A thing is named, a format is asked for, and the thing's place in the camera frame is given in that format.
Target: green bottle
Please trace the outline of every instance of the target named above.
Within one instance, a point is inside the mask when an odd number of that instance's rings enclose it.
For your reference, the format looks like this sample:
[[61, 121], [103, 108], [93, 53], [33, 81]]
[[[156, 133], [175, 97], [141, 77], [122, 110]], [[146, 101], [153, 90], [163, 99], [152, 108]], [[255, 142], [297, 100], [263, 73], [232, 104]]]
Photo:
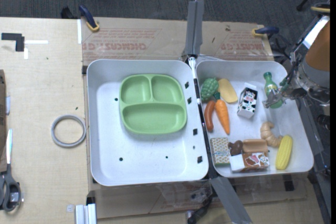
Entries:
[[[274, 89], [275, 92], [277, 92], [278, 91], [278, 86], [276, 85], [276, 83], [274, 81], [272, 81], [272, 74], [271, 74], [271, 72], [266, 72], [264, 74], [264, 78], [266, 80], [266, 84], [265, 84], [265, 93], [266, 93], [266, 95], [268, 96], [272, 89]], [[272, 109], [277, 109], [277, 108], [279, 108], [281, 106], [282, 106], [282, 100], [276, 102], [273, 105], [270, 105], [269, 107], [272, 108]]]

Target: toy carrot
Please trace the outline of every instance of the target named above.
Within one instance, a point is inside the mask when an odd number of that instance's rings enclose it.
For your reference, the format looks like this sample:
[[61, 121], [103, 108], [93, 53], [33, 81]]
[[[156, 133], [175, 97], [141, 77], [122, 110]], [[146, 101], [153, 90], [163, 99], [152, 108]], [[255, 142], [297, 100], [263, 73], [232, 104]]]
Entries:
[[230, 134], [230, 120], [226, 103], [220, 98], [219, 94], [215, 93], [214, 96], [217, 99], [215, 104], [215, 111], [218, 119], [221, 122], [225, 133]]

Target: toy milk carton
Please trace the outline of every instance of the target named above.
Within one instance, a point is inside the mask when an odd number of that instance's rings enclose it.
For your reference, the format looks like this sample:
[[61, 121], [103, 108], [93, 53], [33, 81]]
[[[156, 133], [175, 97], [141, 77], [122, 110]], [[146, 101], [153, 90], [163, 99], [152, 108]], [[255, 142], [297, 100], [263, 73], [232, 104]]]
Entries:
[[252, 84], [244, 83], [244, 86], [240, 94], [237, 114], [249, 119], [256, 111], [258, 91], [257, 87]]

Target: tabletop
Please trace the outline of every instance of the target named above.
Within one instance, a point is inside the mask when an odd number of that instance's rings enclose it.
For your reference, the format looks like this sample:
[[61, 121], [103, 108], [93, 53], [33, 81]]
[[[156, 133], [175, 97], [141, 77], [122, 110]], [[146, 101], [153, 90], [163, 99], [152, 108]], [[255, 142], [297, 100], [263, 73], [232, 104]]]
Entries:
[[[73, 207], [84, 205], [89, 192], [87, 144], [59, 147], [51, 139], [50, 128], [60, 115], [86, 117], [79, 21], [4, 17], [1, 22], [2, 33], [25, 37], [26, 52], [16, 52], [14, 41], [0, 40], [0, 69], [5, 71], [11, 107], [7, 126], [13, 130], [12, 174], [24, 197], [18, 210], [0, 211], [0, 222], [74, 223]], [[127, 24], [125, 19], [120, 23]], [[71, 142], [79, 138], [80, 127], [64, 121], [57, 133]], [[301, 183], [300, 197], [247, 202], [253, 222], [323, 223], [313, 186], [306, 177]], [[186, 223], [186, 216], [185, 211], [167, 212], [99, 219], [98, 223]], [[198, 223], [230, 223], [230, 219], [224, 208], [211, 208]]]

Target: green divided plate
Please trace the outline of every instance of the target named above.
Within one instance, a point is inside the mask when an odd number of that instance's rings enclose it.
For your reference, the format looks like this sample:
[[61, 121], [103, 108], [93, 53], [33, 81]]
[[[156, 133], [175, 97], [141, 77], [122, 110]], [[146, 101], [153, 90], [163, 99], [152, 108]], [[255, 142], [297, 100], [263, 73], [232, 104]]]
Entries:
[[125, 78], [119, 100], [122, 122], [136, 134], [174, 133], [187, 120], [182, 88], [167, 75], [138, 74]]

